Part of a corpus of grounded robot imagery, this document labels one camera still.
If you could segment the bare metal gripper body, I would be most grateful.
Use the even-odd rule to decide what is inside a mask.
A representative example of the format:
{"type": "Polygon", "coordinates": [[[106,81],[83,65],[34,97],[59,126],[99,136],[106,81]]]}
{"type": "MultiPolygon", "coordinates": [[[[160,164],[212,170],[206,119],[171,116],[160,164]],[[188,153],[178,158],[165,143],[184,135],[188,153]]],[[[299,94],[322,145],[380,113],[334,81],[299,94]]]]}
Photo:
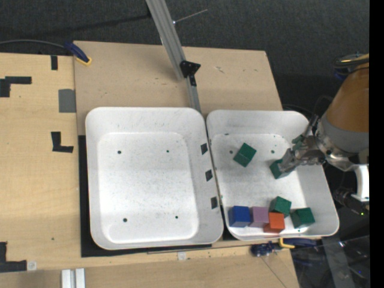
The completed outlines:
{"type": "Polygon", "coordinates": [[[328,163],[340,170],[353,170],[351,152],[346,152],[327,137],[319,134],[295,138],[295,167],[328,163]]]}

